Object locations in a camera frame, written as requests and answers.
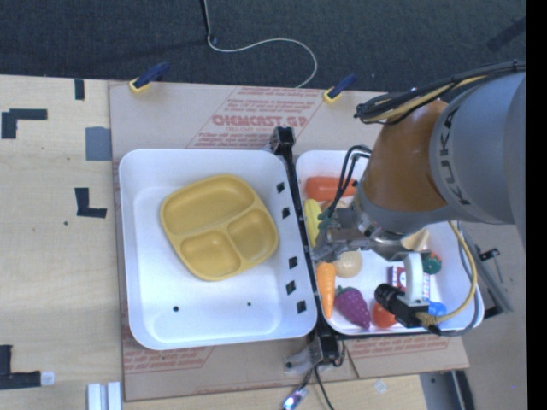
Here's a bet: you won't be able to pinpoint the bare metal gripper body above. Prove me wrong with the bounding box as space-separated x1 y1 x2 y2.
325 206 408 262

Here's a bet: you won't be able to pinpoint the yellow corn cob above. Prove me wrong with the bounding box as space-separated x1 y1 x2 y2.
303 198 323 249

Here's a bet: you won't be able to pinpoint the thin black rod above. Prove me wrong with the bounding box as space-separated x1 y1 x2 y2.
283 150 326 337

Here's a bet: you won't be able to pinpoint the beige round toy food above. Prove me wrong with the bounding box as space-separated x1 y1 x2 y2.
332 249 364 279

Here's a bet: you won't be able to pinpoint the orange carrot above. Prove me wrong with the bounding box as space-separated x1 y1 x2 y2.
315 261 338 320

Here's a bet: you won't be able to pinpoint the red-orange sausage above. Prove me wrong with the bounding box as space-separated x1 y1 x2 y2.
304 176 358 201

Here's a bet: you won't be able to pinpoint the purple grapes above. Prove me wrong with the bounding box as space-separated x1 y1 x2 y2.
333 285 372 331

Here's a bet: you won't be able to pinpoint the red and white carton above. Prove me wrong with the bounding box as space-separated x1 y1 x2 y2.
386 265 432 303

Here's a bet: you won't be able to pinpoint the beige cone-shaped toy food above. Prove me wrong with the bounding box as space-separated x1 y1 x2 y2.
400 227 431 254

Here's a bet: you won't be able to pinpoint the orange round fruit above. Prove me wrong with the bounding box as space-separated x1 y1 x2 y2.
371 301 399 330

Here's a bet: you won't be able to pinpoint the green and orange doughnut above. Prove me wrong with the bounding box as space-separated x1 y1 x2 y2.
421 251 443 276

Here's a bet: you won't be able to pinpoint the yellow divided plate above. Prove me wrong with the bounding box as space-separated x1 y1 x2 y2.
159 173 280 283

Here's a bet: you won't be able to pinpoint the white plastic tray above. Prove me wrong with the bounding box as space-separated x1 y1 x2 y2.
295 149 485 337
118 148 319 352

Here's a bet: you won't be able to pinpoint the brown cardboard board red print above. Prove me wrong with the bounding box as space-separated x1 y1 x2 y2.
108 80 471 402

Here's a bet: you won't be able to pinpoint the black cylinder on white bracket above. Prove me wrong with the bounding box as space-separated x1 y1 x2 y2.
373 251 431 330

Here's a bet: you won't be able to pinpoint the black block with wires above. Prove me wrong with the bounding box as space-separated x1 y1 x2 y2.
270 126 297 156
315 333 344 366

